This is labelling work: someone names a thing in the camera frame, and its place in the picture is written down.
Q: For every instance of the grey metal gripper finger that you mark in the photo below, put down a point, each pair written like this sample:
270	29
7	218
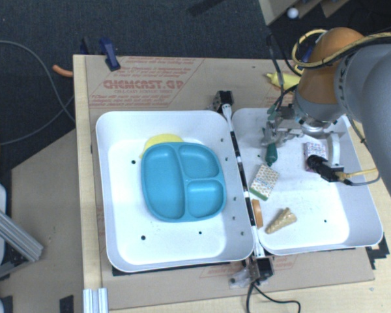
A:
268	137
281	139

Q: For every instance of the orange round biscuit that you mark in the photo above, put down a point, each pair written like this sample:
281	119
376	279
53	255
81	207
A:
257	212

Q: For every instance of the thin black and white rod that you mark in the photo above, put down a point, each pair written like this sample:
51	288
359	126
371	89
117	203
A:
246	196

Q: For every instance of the white ball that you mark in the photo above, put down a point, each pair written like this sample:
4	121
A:
293	13

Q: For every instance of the brown cardboard board, red print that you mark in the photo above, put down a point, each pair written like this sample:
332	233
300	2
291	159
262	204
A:
156	83

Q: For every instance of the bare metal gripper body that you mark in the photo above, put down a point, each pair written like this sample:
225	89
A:
291	122

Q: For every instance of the tan ice cream cone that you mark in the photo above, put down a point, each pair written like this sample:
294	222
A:
281	221

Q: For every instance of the blue divided plate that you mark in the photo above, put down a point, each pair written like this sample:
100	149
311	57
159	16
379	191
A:
169	181

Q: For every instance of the dark green oblong toy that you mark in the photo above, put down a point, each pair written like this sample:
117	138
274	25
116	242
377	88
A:
271	153

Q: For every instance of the black cylinder on white bracket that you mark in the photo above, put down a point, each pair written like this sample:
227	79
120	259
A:
330	171

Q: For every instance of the orange sausage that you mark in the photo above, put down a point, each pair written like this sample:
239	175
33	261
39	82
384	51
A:
62	71

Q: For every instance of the yellow round plate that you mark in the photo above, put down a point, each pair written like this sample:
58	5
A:
161	140

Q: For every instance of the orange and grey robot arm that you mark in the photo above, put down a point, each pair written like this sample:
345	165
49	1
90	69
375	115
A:
368	86

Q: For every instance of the white dotted carton, green edge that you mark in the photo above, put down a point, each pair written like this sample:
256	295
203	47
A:
264	181

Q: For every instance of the white plastic tray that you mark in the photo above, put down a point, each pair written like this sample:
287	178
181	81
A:
312	207
169	246

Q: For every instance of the white and pink patterned carton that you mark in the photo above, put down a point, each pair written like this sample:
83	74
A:
314	148

